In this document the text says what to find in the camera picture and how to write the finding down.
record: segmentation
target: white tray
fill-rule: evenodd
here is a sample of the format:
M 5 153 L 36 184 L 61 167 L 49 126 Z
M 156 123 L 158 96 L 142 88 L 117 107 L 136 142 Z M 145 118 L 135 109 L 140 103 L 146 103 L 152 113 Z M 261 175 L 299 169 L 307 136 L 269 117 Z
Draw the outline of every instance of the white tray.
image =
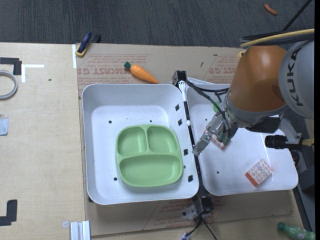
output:
M 225 84 L 197 84 L 204 89 L 223 89 Z M 213 92 L 206 92 L 218 102 Z M 215 112 L 212 103 L 192 88 L 186 92 L 194 141 L 200 139 Z M 277 130 L 273 135 L 284 135 Z M 200 154 L 199 163 L 203 185 L 213 195 L 225 196 L 241 193 L 290 190 L 298 184 L 298 173 L 288 149 L 273 149 L 265 146 L 268 134 L 239 128 L 225 149 L 210 143 Z M 272 168 L 272 174 L 255 187 L 245 173 L 260 159 Z
M 171 84 L 92 84 L 83 90 L 82 109 L 87 192 L 95 203 L 187 199 L 197 193 L 199 179 L 178 88 Z M 132 187 L 121 180 L 116 137 L 125 127 L 143 124 L 166 126 L 176 134 L 184 165 L 178 181 L 158 187 Z

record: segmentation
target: toy carrot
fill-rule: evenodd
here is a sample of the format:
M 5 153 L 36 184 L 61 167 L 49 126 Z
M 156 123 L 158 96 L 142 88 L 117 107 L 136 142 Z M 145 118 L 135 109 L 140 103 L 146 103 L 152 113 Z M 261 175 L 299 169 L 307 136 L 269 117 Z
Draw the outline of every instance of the toy carrot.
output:
M 153 84 L 158 84 L 159 81 L 155 79 L 148 71 L 146 71 L 142 66 L 137 64 L 131 65 L 128 61 L 124 64 L 124 67 L 130 69 L 131 73 L 142 80 L 148 81 Z

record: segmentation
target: gray carpet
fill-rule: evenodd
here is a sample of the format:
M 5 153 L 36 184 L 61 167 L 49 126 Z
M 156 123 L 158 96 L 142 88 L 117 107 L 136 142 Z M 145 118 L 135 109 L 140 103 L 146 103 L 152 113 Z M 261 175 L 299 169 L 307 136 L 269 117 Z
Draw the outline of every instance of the gray carpet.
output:
M 281 31 L 306 1 L 0 0 L 0 42 L 74 44 L 92 31 L 108 44 L 239 47 L 243 36 Z M 315 0 L 288 31 L 314 27 Z M 308 135 L 303 118 L 285 116 Z M 307 167 L 314 165 L 311 148 L 302 154 Z M 294 194 L 304 227 L 311 230 L 299 191 Z

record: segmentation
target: beige table surface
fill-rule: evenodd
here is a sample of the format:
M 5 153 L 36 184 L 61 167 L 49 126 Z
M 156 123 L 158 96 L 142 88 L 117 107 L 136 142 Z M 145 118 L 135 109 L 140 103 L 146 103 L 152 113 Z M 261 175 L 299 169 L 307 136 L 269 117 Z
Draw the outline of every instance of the beige table surface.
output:
M 71 44 L 0 43 L 0 57 L 19 58 L 27 67 L 25 82 L 0 100 L 9 118 L 0 136 L 0 217 L 8 200 L 17 200 L 17 221 L 0 226 L 1 240 L 69 239 L 66 222 L 86 219 L 77 69 Z M 7 65 L 0 70 L 10 71 Z M 0 77 L 0 95 L 12 87 Z M 278 222 L 302 226 L 293 192 L 288 190 L 287 215 L 210 224 L 218 240 L 288 239 Z M 193 226 L 97 236 L 110 240 L 179 240 Z M 192 239 L 214 239 L 204 225 Z

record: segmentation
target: yellow cable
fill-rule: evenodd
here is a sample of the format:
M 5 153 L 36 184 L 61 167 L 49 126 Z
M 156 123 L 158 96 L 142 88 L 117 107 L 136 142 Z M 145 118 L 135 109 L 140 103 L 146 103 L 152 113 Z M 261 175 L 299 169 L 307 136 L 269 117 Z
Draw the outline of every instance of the yellow cable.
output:
M 256 45 L 256 44 L 259 44 L 259 43 L 262 43 L 262 42 L 266 42 L 266 41 L 277 40 L 277 39 L 280 39 L 280 38 L 297 37 L 297 36 L 306 35 L 306 34 L 313 34 L 313 33 L 315 33 L 315 29 L 314 28 L 298 30 L 298 31 L 282 33 L 282 34 L 275 34 L 275 35 L 270 35 L 270 36 L 263 37 L 263 38 L 260 38 L 260 39 L 256 39 L 256 40 L 253 40 L 253 41 L 250 41 L 250 42 L 244 42 L 240 46 L 241 47 L 248 47 L 248 46 L 253 46 L 253 45 Z
M 302 145 L 311 147 L 315 143 L 315 138 L 307 138 L 302 141 Z

